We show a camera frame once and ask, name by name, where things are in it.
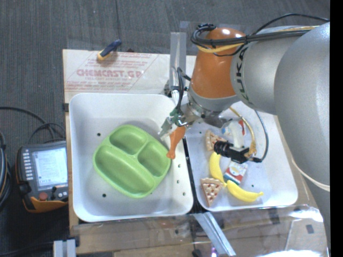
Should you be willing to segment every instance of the green plate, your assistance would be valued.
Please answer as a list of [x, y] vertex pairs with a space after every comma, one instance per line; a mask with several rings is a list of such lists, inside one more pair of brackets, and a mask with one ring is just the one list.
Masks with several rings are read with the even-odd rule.
[[93, 166], [112, 187], [132, 198], [152, 193], [166, 176], [171, 159], [167, 148], [133, 125], [116, 128], [97, 147]]

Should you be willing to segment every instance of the yellow banana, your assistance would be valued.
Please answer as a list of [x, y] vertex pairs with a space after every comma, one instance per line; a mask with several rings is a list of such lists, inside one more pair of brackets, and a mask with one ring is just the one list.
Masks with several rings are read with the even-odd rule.
[[213, 152], [210, 156], [210, 173], [214, 179], [220, 180], [224, 186], [226, 186], [226, 183], [223, 178], [223, 173], [220, 169], [220, 154], [217, 154], [216, 152]]
[[246, 191], [231, 180], [227, 182], [227, 189], [234, 197], [244, 202], [254, 202], [259, 196], [263, 195], [263, 192]]

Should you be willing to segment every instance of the display screen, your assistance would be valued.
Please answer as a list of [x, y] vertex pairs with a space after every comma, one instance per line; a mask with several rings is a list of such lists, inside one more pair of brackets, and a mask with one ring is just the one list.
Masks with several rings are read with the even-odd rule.
[[65, 148], [33, 152], [38, 190], [68, 185]]

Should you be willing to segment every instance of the toy pie slice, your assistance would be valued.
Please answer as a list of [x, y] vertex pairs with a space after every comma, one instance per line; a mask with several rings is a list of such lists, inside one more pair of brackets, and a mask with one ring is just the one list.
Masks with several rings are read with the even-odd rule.
[[226, 142], [226, 140], [218, 135], [215, 135], [212, 131], [207, 130], [205, 133], [206, 149], [210, 152], [213, 150], [213, 146], [217, 141]]
[[221, 181], [213, 178], [200, 179], [200, 185], [204, 192], [207, 206], [210, 207], [224, 185]]

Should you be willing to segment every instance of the gray floor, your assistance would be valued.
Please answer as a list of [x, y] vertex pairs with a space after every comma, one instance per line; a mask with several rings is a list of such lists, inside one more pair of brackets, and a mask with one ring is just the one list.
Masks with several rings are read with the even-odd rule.
[[[190, 36], [202, 22], [252, 30], [286, 13], [330, 18], [330, 0], [0, 0], [0, 11], [0, 107], [23, 108], [64, 125], [62, 49], [100, 50], [120, 38], [119, 51], [169, 53], [172, 31]], [[274, 25], [319, 24], [289, 17]], [[196, 50], [190, 41], [187, 45], [189, 53]], [[33, 115], [0, 109], [12, 167], [17, 150], [40, 124]], [[39, 132], [32, 142], [47, 136]], [[68, 209], [29, 214], [14, 185], [0, 213], [0, 256], [68, 234]]]

